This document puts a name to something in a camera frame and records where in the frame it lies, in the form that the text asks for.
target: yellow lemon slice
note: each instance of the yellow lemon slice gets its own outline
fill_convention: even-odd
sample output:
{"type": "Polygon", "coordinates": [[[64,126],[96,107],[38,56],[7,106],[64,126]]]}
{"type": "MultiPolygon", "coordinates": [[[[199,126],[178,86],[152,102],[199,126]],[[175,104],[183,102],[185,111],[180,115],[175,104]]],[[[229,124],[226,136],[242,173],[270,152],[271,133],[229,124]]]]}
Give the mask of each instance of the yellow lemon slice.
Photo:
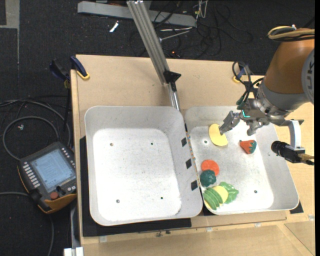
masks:
{"type": "Polygon", "coordinates": [[[225,203],[228,199],[228,191],[223,186],[214,186],[212,187],[217,193],[221,196],[222,202],[225,203]]]}
{"type": "Polygon", "coordinates": [[[212,143],[216,146],[226,146],[228,140],[225,134],[220,134],[219,125],[214,123],[209,126],[209,137],[212,143]]]}

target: dark floor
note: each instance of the dark floor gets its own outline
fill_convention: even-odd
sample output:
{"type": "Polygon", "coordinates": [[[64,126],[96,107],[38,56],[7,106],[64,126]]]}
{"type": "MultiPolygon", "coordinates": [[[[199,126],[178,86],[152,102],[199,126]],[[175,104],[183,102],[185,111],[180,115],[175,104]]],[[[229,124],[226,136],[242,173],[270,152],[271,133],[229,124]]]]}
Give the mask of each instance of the dark floor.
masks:
{"type": "MultiPolygon", "coordinates": [[[[8,28],[5,0],[0,0],[0,135],[5,127],[23,116],[42,116],[59,127],[62,122],[43,108],[24,103],[4,105],[4,101],[39,97],[61,115],[65,112],[67,91],[63,82],[52,75],[49,65],[58,58],[70,69],[69,57],[75,54],[109,56],[148,56],[132,20],[77,13],[78,0],[20,0],[19,29],[8,28]],[[109,29],[119,20],[115,32],[109,29]]],[[[198,1],[153,1],[152,10],[191,15],[198,1]]],[[[263,75],[278,43],[266,37],[279,25],[297,28],[308,25],[315,16],[315,0],[211,0],[206,18],[198,29],[165,40],[167,58],[243,61],[251,71],[263,75]]],[[[159,37],[172,35],[158,27],[159,37]]],[[[46,124],[37,120],[21,121],[7,136],[7,145],[22,157],[54,141],[46,124]]],[[[0,193],[24,192],[17,173],[17,161],[0,144],[0,193]]],[[[23,196],[0,195],[0,255],[47,255],[51,241],[51,224],[31,200],[23,196]]],[[[62,256],[69,243],[69,208],[52,215],[54,243],[51,255],[62,256]]]]}

